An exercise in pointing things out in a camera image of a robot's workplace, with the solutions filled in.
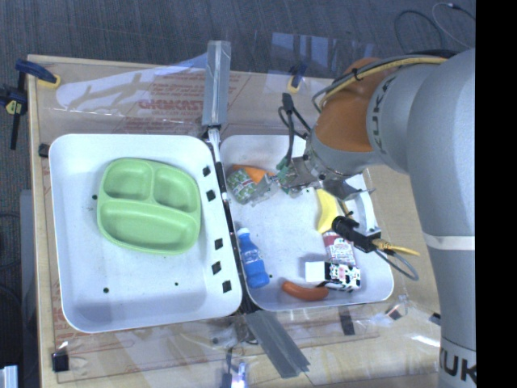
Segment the clear packing tape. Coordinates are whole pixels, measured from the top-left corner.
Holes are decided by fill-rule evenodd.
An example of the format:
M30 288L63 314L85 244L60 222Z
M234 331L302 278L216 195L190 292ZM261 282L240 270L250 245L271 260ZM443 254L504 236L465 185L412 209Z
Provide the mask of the clear packing tape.
M50 57L39 60L61 77L57 89L36 85L40 142L50 144L67 133L202 135L205 79L202 68ZM223 138L234 133L287 133L276 115L287 81L285 75L232 72L228 124L223 128ZM296 94L296 107L309 124L317 119L311 96L327 83L325 79L315 78L312 82L305 79ZM146 371L174 369L179 381L184 377L184 381L198 387L219 387L228 366L235 377L238 366L244 364L249 386L292 384L290 379L281 378L257 344L243 320L245 314L98 334L72 328L61 309L52 189L46 158L42 159L42 171L55 352L64 353L69 365L68 370L56 372L58 382L140 374L143 378L140 386L170 386L167 377L160 383L147 377ZM383 227L382 214L377 216ZM440 330L434 315L435 301L429 306L414 301L410 289L414 284L408 283L400 273L393 272L393 276L394 291L381 302L275 312L310 363L308 372L294 378L296 386L438 370Z

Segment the blue bottle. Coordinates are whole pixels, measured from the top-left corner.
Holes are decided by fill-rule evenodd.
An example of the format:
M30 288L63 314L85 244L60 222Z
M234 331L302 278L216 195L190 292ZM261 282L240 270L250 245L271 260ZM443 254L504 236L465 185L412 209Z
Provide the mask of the blue bottle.
M237 231L241 250L242 266L246 273L246 283L252 289L261 288L269 283L260 250L250 239L250 231L242 227Z

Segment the sausage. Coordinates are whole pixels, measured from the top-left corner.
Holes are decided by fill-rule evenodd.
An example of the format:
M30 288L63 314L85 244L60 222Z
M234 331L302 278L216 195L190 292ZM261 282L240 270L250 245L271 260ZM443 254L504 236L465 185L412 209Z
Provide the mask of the sausage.
M303 286L296 285L289 280L286 280L282 284L282 290L298 299L313 302L324 299L329 294L329 290L326 287L321 288L305 288Z

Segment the clamp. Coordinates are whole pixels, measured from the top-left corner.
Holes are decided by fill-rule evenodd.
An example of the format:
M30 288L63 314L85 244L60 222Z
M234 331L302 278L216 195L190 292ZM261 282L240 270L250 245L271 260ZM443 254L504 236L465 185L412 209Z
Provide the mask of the clamp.
M12 87L4 84L2 88L0 88L0 105L14 118L11 131L12 150L16 150L20 117L27 112L27 92L25 91L25 78L27 74L36 76L40 81L50 87L57 87L61 82L59 76L53 75L43 66L31 61L18 59L15 68L19 71L18 86Z

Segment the green plate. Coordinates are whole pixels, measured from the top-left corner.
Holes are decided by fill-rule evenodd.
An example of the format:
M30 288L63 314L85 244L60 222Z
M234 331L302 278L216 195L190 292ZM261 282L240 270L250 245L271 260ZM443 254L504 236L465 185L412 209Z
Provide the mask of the green plate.
M104 237L121 247L180 254L200 233L200 191L179 168L140 158L116 159L101 181L97 223Z

